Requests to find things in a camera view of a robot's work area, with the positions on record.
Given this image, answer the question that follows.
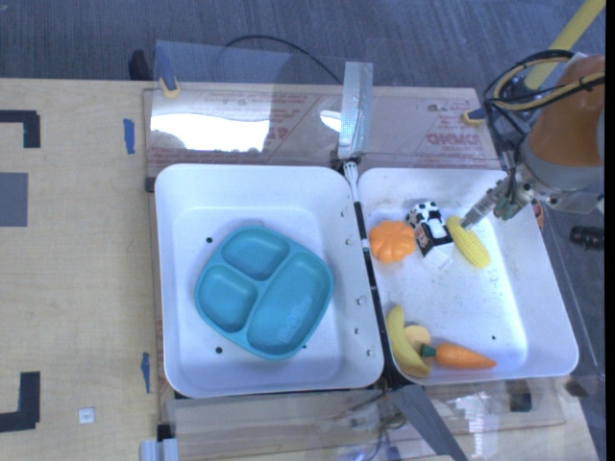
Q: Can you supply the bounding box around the orange pumpkin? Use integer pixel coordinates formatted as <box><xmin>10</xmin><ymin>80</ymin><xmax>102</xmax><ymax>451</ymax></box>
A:
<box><xmin>368</xmin><ymin>219</ymin><xmax>417</xmax><ymax>265</ymax></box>

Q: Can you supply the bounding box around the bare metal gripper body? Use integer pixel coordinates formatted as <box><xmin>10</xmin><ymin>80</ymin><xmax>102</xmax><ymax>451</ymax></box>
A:
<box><xmin>485</xmin><ymin>170</ymin><xmax>605</xmax><ymax>216</ymax></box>

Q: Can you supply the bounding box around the yellow banana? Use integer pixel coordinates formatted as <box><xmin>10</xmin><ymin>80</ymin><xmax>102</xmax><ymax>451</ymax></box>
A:
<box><xmin>386</xmin><ymin>303</ymin><xmax>432</xmax><ymax>379</ymax></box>

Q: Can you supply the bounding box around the black and white cow carton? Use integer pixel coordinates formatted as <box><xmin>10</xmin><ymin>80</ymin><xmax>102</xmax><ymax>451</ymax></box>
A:
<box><xmin>406</xmin><ymin>201</ymin><xmax>455</xmax><ymax>271</ymax></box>

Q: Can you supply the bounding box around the yellow corn cob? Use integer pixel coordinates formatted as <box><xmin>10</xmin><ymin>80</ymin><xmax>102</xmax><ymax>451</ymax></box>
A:
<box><xmin>445</xmin><ymin>214</ymin><xmax>492</xmax><ymax>270</ymax></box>

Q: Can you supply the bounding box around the orange carrot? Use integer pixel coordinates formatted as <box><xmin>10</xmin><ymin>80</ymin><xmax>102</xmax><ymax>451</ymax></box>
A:
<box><xmin>419</xmin><ymin>341</ymin><xmax>498</xmax><ymax>371</ymax></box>

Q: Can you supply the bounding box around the brown cardboard board, red print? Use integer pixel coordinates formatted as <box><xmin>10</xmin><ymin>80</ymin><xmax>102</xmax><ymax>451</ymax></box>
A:
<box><xmin>142</xmin><ymin>83</ymin><xmax>569</xmax><ymax>432</ymax></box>

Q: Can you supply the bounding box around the blue divided plate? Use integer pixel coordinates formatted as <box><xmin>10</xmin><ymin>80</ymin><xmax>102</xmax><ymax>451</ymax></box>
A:
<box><xmin>193</xmin><ymin>225</ymin><xmax>335</xmax><ymax>361</ymax></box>

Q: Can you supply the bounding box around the pale yellow apple slice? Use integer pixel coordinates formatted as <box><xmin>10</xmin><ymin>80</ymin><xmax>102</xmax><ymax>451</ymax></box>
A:
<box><xmin>404</xmin><ymin>324</ymin><xmax>432</xmax><ymax>352</ymax></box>

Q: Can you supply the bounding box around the white plastic tray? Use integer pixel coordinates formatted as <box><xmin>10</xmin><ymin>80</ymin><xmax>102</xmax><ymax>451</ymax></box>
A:
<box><xmin>153</xmin><ymin>162</ymin><xmax>385</xmax><ymax>400</ymax></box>
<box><xmin>357</xmin><ymin>166</ymin><xmax>580</xmax><ymax>386</ymax></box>

